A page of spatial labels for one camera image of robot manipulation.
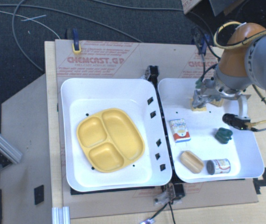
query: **robotic arm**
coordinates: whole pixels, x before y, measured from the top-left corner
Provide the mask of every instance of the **robotic arm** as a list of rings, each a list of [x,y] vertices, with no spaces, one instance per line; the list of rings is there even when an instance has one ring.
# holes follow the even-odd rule
[[[219,32],[229,25],[238,25],[228,41],[221,46],[217,42]],[[223,121],[238,129],[249,129],[246,123],[247,98],[242,91],[256,85],[266,91],[266,29],[255,23],[228,22],[214,36],[215,45],[224,49],[220,62],[211,79],[197,82],[192,106],[202,108],[206,103],[222,98],[238,100],[239,115],[225,114]]]

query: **small carton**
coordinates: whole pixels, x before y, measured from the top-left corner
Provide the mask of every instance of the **small carton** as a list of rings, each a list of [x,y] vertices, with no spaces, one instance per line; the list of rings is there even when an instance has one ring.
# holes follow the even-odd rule
[[[176,143],[189,141],[191,139],[184,119],[173,119],[169,125]]]

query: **white tray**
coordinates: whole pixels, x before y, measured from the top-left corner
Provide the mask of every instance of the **white tray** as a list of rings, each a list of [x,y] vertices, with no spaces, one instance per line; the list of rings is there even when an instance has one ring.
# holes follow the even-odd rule
[[[158,90],[165,115],[167,132],[174,169],[178,177],[185,182],[206,182],[228,179],[259,177],[264,172],[264,163],[252,131],[240,131],[222,122],[225,113],[237,114],[238,102],[225,100],[222,107],[207,104],[207,111],[192,111],[190,100],[193,97],[197,79],[166,78],[159,82]],[[184,118],[191,140],[175,143],[169,126],[172,119]],[[215,134],[220,128],[233,132],[228,144],[221,144]],[[190,150],[204,164],[212,159],[227,158],[231,170],[226,174],[209,175],[206,168],[194,174],[180,161],[183,151]]]
[[[172,177],[172,168],[159,112],[156,91],[143,79],[71,78],[61,86],[65,131],[66,177],[80,192],[107,189],[161,186]],[[125,111],[141,133],[143,156],[123,169],[102,173],[92,169],[76,136],[78,124],[109,108]]]

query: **green object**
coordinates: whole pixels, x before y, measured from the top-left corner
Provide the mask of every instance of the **green object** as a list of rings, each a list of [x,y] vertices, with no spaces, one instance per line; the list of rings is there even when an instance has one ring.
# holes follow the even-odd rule
[[[201,79],[199,78],[199,79],[195,82],[195,88],[196,88],[196,89],[200,89],[200,88],[201,88],[201,85],[202,85],[202,81],[201,81]]]
[[[231,140],[232,131],[230,129],[219,128],[215,138],[222,144],[227,144]]]

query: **black fabric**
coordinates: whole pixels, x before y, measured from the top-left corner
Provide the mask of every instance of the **black fabric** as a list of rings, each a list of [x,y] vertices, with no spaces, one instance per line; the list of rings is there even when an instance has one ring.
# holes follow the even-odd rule
[[[21,0],[0,0],[0,4],[18,4]],[[181,0],[102,0],[129,7],[163,7],[182,9]],[[140,11],[103,5],[89,0],[27,0],[35,5],[63,10],[88,19],[102,22],[126,32],[142,42],[191,44],[191,29],[199,26],[205,33],[216,29],[228,20],[235,20],[237,9],[228,16],[214,16],[208,0],[200,2],[190,13],[179,11]],[[15,7],[0,7],[13,13]],[[21,7],[17,14],[29,18],[46,15],[39,21],[53,29],[61,38],[68,29],[77,28],[81,40],[135,42],[134,39],[107,27],[53,11]],[[266,27],[266,0],[251,0],[238,13],[240,22],[256,22]],[[44,69],[44,41],[57,37],[45,27],[15,18],[18,42],[40,68]],[[40,72],[20,52],[12,33],[12,15],[0,13],[0,105],[22,88],[40,77]]]

